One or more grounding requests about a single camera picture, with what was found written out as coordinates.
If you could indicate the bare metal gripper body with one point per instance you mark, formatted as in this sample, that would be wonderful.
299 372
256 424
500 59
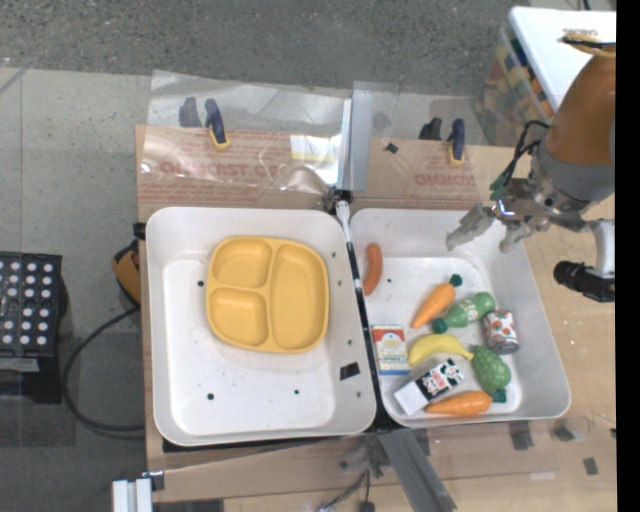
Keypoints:
545 205

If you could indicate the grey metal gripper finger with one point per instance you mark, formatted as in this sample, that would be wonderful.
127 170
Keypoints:
514 236
470 227

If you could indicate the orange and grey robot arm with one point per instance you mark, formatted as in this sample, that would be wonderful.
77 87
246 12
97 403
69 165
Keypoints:
582 125

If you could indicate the orange carrot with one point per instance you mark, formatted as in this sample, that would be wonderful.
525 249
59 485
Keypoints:
462 404
434 302

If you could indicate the green bottle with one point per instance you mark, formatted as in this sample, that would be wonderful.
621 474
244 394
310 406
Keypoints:
465 312

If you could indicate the white plastic tray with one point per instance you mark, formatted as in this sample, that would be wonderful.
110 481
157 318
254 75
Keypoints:
260 395
530 320

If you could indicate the small can with orange print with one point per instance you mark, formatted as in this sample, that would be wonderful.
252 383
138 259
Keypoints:
500 331

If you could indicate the orange sausage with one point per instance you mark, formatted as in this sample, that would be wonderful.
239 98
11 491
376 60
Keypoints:
373 270

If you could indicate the yellow banana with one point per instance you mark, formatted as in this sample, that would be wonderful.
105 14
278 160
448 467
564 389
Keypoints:
437 346

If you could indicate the thin black and white rod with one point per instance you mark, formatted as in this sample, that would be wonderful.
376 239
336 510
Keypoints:
356 275

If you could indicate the green grapes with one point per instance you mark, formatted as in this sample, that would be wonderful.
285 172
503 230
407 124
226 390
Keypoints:
491 369

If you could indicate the red and yellow carton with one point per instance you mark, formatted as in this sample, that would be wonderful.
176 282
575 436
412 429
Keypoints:
391 350

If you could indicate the black and white milk carton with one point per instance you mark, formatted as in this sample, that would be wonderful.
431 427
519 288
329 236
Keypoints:
430 385

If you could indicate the yellow divided plate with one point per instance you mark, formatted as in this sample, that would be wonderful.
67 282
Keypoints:
295 300

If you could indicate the brown cardboard board red print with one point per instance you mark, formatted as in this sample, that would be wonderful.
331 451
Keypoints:
240 175

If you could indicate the black cylinder on white bracket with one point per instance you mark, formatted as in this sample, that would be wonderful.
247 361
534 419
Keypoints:
585 280

